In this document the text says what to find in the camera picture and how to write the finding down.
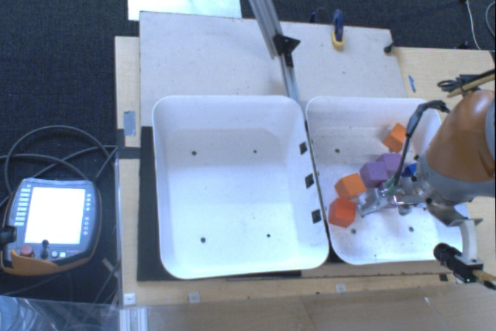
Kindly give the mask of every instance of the black floor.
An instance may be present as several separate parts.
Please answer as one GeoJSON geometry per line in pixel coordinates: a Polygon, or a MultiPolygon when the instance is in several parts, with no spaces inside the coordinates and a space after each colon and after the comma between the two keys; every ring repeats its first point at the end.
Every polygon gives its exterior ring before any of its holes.
{"type": "MultiPolygon", "coordinates": [[[[251,17],[247,1],[241,1],[243,16],[251,17]]],[[[484,24],[492,1],[470,1],[477,42],[486,50],[494,49],[484,24]]],[[[280,19],[294,21],[308,21],[318,8],[329,13],[340,8],[346,24],[388,28],[400,46],[452,48],[467,42],[475,48],[467,7],[458,0],[274,0],[274,4],[280,19]]],[[[494,28],[494,9],[490,21],[494,28]]],[[[127,21],[126,0],[0,0],[0,28],[0,153],[7,153],[31,129],[53,124],[77,126],[103,143],[115,144],[113,39],[138,32],[137,23],[127,21]]],[[[20,149],[64,155],[86,144],[60,134],[41,138],[20,149]]],[[[100,157],[89,157],[81,168],[94,175],[101,162],[100,157]]],[[[27,163],[13,166],[12,184],[32,171],[27,163]]],[[[99,186],[105,221],[94,260],[20,295],[80,302],[97,298],[109,275],[102,259],[116,262],[110,170],[99,186]]],[[[0,182],[0,200],[5,195],[0,182]]],[[[45,280],[0,274],[0,294],[45,280]]],[[[114,287],[112,281],[98,301],[111,297],[114,287]]]]}

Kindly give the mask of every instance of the wooden table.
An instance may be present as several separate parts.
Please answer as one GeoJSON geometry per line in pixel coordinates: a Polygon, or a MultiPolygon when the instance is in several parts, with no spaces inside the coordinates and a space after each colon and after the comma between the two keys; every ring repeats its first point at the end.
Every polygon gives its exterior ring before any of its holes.
{"type": "MultiPolygon", "coordinates": [[[[140,42],[138,38],[115,39],[115,76],[117,92],[118,128],[123,128],[123,113],[136,112],[140,120],[140,42]]],[[[491,55],[472,50],[427,50],[394,48],[390,57],[397,57],[409,97],[425,100],[445,95],[436,82],[454,78],[458,74],[480,73],[494,67],[491,55]],[[409,76],[414,79],[412,91],[409,76]]],[[[494,89],[494,84],[487,84],[494,89]]],[[[446,100],[453,107],[460,98],[446,100]]],[[[140,146],[140,132],[126,137],[127,147],[140,146]]],[[[118,169],[118,227],[122,252],[122,298],[124,305],[175,305],[188,303],[188,295],[198,292],[201,302],[233,302],[255,298],[288,298],[335,294],[342,291],[404,291],[409,288],[446,288],[454,277],[435,261],[353,266],[327,264],[318,269],[303,271],[298,279],[274,280],[197,280],[197,281],[136,281],[138,248],[138,206],[140,162],[119,160],[118,169]],[[440,274],[448,274],[449,282],[440,274]]],[[[494,199],[480,198],[469,204],[474,218],[484,218],[477,227],[479,257],[485,269],[496,273],[494,199]]]]}

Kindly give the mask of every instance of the blue and yellow clamp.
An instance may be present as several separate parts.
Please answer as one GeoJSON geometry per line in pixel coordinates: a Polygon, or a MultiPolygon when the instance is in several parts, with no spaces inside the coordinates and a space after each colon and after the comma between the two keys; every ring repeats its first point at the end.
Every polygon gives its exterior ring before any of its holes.
{"type": "Polygon", "coordinates": [[[339,9],[336,9],[334,14],[332,14],[332,24],[334,24],[334,30],[332,31],[332,45],[336,49],[343,48],[344,45],[344,18],[343,12],[339,9]]]}

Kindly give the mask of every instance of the black bracket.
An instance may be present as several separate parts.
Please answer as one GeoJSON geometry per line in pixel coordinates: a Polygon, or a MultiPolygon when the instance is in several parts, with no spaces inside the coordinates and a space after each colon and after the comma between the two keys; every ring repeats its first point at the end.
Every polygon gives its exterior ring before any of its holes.
{"type": "Polygon", "coordinates": [[[277,54],[284,55],[284,60],[286,61],[287,67],[294,66],[291,53],[300,43],[300,40],[286,37],[280,33],[274,36],[274,45],[276,46],[277,54]]]}

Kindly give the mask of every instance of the white tray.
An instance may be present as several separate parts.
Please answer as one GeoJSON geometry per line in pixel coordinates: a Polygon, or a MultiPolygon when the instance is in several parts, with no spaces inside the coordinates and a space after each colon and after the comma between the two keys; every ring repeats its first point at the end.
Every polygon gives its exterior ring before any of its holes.
{"type": "MultiPolygon", "coordinates": [[[[382,140],[388,131],[397,122],[406,126],[421,102],[413,98],[319,97],[308,103],[308,128],[326,211],[337,197],[335,183],[386,153],[382,140]]],[[[425,151],[439,125],[436,111],[424,113],[407,162],[425,151]]],[[[468,215],[465,205],[456,208],[468,215]]],[[[462,250],[459,228],[444,226],[421,206],[405,216],[393,208],[364,218],[357,213],[348,228],[329,224],[329,234],[336,254],[350,264],[434,260],[433,249],[441,242],[462,250]]]]}
{"type": "Polygon", "coordinates": [[[153,108],[153,141],[160,256],[172,275],[290,271],[326,260],[325,216],[316,184],[307,188],[313,168],[296,102],[166,97],[153,108]]]}

